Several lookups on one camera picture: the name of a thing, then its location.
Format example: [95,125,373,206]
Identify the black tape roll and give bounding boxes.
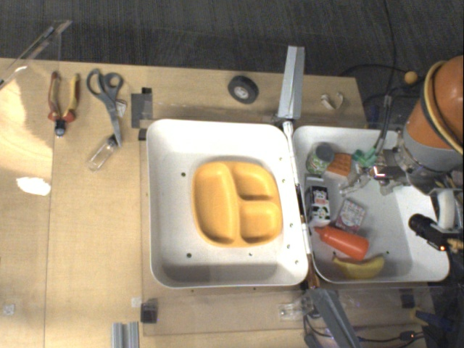
[227,75,260,105]

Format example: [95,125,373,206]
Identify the grey scissors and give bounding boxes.
[86,68,125,148]

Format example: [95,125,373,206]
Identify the black and white milk carton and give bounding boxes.
[304,184,333,228]

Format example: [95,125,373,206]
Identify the black cylinder on white bracket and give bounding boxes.
[408,188,458,250]

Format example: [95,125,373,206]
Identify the pink packet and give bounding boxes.
[333,198,368,235]

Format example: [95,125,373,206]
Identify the white plastic tray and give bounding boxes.
[291,125,451,285]
[145,118,310,289]

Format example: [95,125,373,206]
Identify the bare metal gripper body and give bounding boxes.
[370,147,436,196]

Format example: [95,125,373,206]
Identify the red and yellow pliers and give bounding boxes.
[47,71,82,138]

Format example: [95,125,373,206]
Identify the orange divided plate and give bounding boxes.
[191,160,284,248]

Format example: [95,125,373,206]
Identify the orange squeeze bottle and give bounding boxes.
[313,225,370,262]

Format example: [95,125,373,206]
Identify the yellow banana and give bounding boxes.
[331,253,386,281]

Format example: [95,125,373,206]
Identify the green can with grey lid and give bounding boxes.
[304,141,336,175]

